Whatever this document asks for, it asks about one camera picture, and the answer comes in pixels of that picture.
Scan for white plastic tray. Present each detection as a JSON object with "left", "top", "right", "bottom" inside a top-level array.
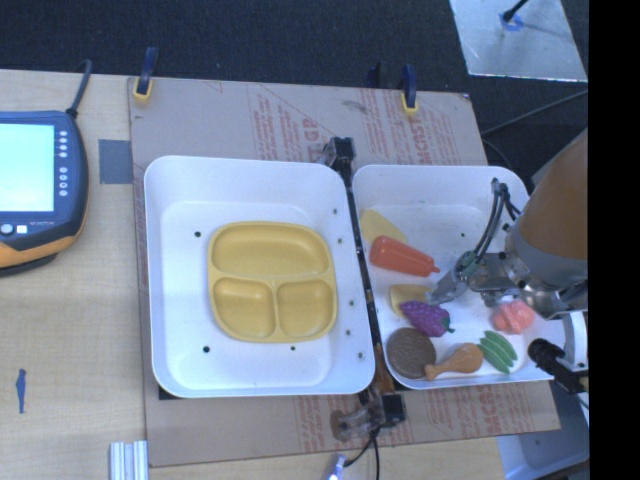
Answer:
[
  {"left": 143, "top": 155, "right": 377, "bottom": 399},
  {"left": 352, "top": 164, "right": 571, "bottom": 391}
]

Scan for brown cardboard board, red print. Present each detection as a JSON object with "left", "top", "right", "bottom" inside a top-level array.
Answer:
[{"left": 127, "top": 76, "right": 562, "bottom": 468}]

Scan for green toy pea pods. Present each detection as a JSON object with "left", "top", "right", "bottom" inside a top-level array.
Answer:
[{"left": 478, "top": 330, "right": 519, "bottom": 375}]

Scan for black cylinder on white bracket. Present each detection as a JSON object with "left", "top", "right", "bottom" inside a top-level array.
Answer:
[{"left": 527, "top": 310, "right": 590, "bottom": 395}]

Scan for black block with thin wires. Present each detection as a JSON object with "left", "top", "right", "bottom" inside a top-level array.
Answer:
[
  {"left": 381, "top": 392, "right": 407, "bottom": 427},
  {"left": 322, "top": 136, "right": 357, "bottom": 170}
]

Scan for yellow toy bread piece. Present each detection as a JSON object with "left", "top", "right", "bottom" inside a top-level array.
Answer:
[{"left": 388, "top": 283, "right": 433, "bottom": 318}]

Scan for purple toy grapes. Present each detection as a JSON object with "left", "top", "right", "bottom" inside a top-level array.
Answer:
[{"left": 399, "top": 300, "right": 456, "bottom": 339}]

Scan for brown toy chicken drumstick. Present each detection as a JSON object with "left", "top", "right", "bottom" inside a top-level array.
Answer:
[{"left": 424, "top": 342, "right": 485, "bottom": 382}]

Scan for yellow divided plate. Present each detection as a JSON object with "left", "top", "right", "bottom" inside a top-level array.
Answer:
[{"left": 206, "top": 220, "right": 339, "bottom": 344}]

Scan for brown round toy biscuit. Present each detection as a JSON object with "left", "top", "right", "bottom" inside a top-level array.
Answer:
[{"left": 385, "top": 326, "right": 437, "bottom": 381}]

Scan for orange toy carrot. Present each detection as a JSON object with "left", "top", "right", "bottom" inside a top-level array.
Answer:
[{"left": 368, "top": 235, "right": 442, "bottom": 278}]

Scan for thin black and white rod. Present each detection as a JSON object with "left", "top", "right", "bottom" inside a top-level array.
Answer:
[{"left": 342, "top": 166, "right": 387, "bottom": 395}]

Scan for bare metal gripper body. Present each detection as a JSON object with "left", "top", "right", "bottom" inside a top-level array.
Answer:
[{"left": 467, "top": 251, "right": 590, "bottom": 321}]

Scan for pale yellow toy wedge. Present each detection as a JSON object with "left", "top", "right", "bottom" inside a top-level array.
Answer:
[{"left": 359, "top": 209, "right": 407, "bottom": 247}]

